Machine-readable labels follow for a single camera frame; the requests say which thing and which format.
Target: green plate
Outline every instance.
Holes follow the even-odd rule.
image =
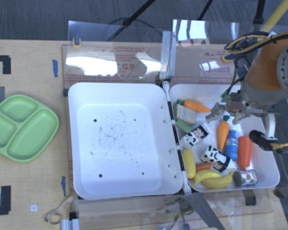
[[[58,128],[58,116],[29,96],[16,94],[0,103],[0,153],[12,160],[36,158]]]

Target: toy carrot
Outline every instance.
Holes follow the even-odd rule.
[[[208,108],[207,106],[204,106],[203,104],[193,100],[185,100],[185,101],[177,100],[177,104],[183,105],[197,112],[209,113],[211,111],[210,108]]]
[[[219,127],[217,129],[217,138],[218,138],[218,143],[219,143],[219,150],[222,151],[227,139],[227,135],[229,132],[229,124],[228,121],[229,116],[224,115],[223,116],[223,121],[219,124]]]
[[[198,172],[203,169],[210,169],[210,168],[211,168],[211,164],[208,162],[199,163],[196,165],[195,172]]]

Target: plastic water bottle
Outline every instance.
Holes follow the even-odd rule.
[[[234,162],[237,160],[238,155],[238,139],[236,137],[236,131],[230,129],[225,142],[225,155],[230,157]]]

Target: wooden tabletop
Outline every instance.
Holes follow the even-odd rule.
[[[62,46],[66,44],[65,41],[0,40],[0,55],[11,58],[11,74],[2,73],[0,62],[0,86],[5,87],[5,98],[14,94],[28,95],[53,110],[60,121],[53,140],[32,161],[16,162],[0,153],[0,194],[2,186],[11,186],[11,210],[6,215],[0,215],[0,230],[60,229],[59,224],[50,225],[46,222],[45,216],[60,206],[71,193],[68,153],[70,137],[65,106],[67,97],[63,96]],[[53,71],[55,61],[58,64],[57,75]],[[66,183],[65,195],[62,178],[65,178]],[[219,208],[224,198],[217,199],[211,195],[206,197],[216,214],[222,216]],[[261,198],[262,202],[258,200],[258,204],[265,208],[262,213],[259,214],[258,209],[256,214],[249,210],[239,212],[242,208],[235,209],[233,206],[220,217],[220,221],[226,229],[288,229],[282,206],[272,189],[265,191],[264,196],[258,199]],[[69,217],[69,210],[70,206],[67,205],[61,212],[63,219]],[[196,216],[189,221],[194,229],[207,227]]]

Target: yellow banana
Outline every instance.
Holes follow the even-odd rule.
[[[197,184],[203,180],[210,178],[222,177],[221,173],[212,169],[203,169],[195,173],[193,187],[197,187]]]
[[[205,179],[202,180],[202,184],[208,188],[227,187],[232,183],[232,175],[233,173],[231,172],[230,174],[222,177]]]

